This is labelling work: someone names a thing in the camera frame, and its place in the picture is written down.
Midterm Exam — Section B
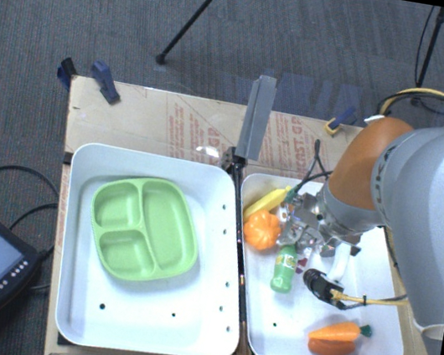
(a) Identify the green divided plate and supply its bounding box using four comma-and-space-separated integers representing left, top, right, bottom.
79, 167, 211, 294

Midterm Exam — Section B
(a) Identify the orange pumpkin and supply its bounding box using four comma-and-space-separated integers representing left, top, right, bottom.
240, 207, 285, 255

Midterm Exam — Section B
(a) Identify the black cylinder on white bracket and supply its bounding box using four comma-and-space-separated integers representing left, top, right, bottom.
298, 237, 354, 310

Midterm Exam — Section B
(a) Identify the black stand pole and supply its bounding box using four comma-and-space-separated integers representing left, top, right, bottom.
414, 4, 444, 91

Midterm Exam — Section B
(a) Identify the yellow banana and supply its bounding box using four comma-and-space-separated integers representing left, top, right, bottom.
241, 178, 292, 228

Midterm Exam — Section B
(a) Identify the green bottle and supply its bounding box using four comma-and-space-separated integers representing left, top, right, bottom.
268, 242, 301, 296

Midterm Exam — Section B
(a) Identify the orange carrot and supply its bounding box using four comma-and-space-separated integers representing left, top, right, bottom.
307, 313, 374, 351

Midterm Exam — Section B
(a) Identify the thin black rod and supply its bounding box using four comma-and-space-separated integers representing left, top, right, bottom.
197, 159, 288, 355

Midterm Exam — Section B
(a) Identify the black tripod leg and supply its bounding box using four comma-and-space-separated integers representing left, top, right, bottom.
154, 0, 233, 76

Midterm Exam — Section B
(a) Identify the white plastic tray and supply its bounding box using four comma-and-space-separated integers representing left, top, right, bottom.
210, 168, 431, 355
39, 139, 270, 355

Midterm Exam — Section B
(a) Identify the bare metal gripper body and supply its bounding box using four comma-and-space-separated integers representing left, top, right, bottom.
276, 188, 370, 265

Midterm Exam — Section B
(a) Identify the brown cardboard board red print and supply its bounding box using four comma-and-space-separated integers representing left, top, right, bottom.
23, 73, 444, 355

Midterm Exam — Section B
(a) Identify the black block with thin wires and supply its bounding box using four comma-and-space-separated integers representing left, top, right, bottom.
219, 145, 250, 174

